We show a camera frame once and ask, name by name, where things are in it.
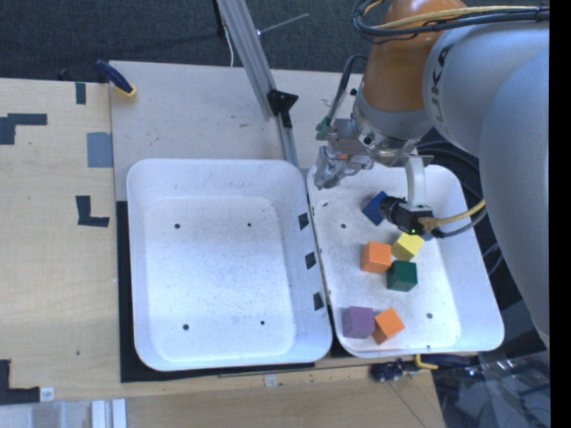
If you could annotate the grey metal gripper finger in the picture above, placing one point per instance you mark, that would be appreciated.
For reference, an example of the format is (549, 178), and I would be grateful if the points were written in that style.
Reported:
(344, 170)
(324, 172)

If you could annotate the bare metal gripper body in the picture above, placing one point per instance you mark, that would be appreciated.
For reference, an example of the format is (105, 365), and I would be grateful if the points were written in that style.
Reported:
(354, 145)

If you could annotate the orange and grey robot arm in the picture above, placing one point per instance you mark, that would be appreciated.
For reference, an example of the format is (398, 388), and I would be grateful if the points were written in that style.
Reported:
(499, 105)

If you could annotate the blue cube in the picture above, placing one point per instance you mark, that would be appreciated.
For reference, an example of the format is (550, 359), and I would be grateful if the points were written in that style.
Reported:
(372, 210)

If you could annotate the orange cube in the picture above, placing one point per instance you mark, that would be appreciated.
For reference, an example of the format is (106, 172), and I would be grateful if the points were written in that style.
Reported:
(375, 257)
(388, 325)

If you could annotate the yellow cube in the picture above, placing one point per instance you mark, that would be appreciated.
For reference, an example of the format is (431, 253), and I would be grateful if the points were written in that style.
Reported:
(407, 247)

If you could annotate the white plastic tray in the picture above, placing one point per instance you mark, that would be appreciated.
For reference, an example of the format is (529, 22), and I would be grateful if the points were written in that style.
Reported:
(348, 279)
(218, 274)

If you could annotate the green cube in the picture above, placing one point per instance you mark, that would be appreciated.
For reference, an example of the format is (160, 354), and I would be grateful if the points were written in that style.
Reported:
(402, 275)

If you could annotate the purple cube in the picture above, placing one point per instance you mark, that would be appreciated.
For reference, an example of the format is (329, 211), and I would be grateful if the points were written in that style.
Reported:
(358, 322)

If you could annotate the black cylinder on white bracket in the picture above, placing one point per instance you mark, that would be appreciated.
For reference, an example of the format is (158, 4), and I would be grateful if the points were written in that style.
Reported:
(403, 216)

